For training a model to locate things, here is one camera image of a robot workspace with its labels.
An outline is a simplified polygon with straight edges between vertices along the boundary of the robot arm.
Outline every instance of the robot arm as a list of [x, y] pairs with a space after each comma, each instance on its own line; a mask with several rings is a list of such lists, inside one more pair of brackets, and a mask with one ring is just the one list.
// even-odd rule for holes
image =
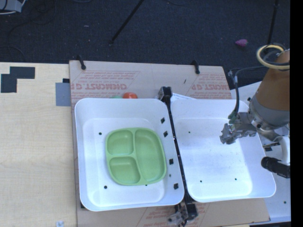
[[[264, 51], [269, 48], [281, 51], [275, 62], [264, 59]], [[266, 45], [257, 51], [257, 59], [269, 69], [250, 100], [248, 112], [238, 112], [236, 105], [229, 115], [229, 124], [224, 125], [220, 140], [223, 144], [232, 144], [237, 138], [253, 137], [258, 133], [276, 142], [282, 147], [282, 159], [265, 157], [261, 165], [273, 173], [290, 178], [290, 137], [276, 133], [277, 129], [290, 123], [290, 50], [278, 45]]]

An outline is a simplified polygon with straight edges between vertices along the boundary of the yellow cable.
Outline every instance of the yellow cable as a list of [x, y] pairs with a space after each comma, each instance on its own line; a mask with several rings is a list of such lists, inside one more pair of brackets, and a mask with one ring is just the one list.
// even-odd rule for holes
[[257, 60], [264, 66], [266, 67], [269, 67], [271, 69], [276, 69], [276, 70], [289, 70], [290, 69], [290, 65], [285, 65], [285, 66], [277, 66], [277, 65], [272, 65], [270, 63], [267, 63], [265, 62], [261, 56], [260, 56], [260, 53], [263, 49], [265, 48], [276, 48], [276, 49], [279, 49], [281, 52], [284, 51], [284, 49], [281, 47], [281, 46], [278, 46], [278, 45], [274, 45], [274, 44], [270, 44], [270, 45], [264, 45], [262, 47], [260, 47], [258, 50], [257, 50]]

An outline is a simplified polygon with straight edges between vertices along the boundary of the dark fabric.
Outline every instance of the dark fabric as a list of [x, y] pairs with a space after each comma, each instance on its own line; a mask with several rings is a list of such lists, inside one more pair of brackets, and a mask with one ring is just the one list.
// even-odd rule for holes
[[[256, 51], [268, 42], [275, 10], [275, 0], [144, 0], [109, 46], [140, 0], [85, 1], [28, 0], [21, 13], [0, 15], [0, 61], [68, 63], [78, 54], [84, 61], [196, 60], [227, 73], [260, 66]], [[236, 45], [240, 39], [248, 44]], [[290, 0], [279, 0], [271, 42], [290, 47]], [[244, 71], [239, 86], [261, 81], [265, 73]]]

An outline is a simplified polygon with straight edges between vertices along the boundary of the white tray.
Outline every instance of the white tray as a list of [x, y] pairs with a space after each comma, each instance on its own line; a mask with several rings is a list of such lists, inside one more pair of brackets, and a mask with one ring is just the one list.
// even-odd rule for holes
[[[189, 195], [198, 202], [265, 198], [275, 194], [273, 175], [261, 166], [258, 134], [220, 141], [235, 100], [176, 100], [171, 111]], [[239, 112], [248, 106], [240, 101]]]
[[[169, 114], [156, 99], [84, 98], [75, 106], [78, 144], [80, 200], [91, 211], [175, 205], [184, 197], [184, 187]], [[107, 168], [105, 140], [113, 130], [143, 127], [160, 137], [167, 171], [150, 185], [116, 183]]]

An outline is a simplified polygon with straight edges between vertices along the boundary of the red object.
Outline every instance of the red object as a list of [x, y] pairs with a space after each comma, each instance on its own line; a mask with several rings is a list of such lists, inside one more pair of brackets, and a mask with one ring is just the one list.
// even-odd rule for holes
[[240, 39], [236, 41], [236, 45], [239, 45], [241, 47], [245, 47], [248, 44], [248, 41], [246, 39]]
[[138, 98], [136, 93], [127, 92], [123, 94], [123, 98]]

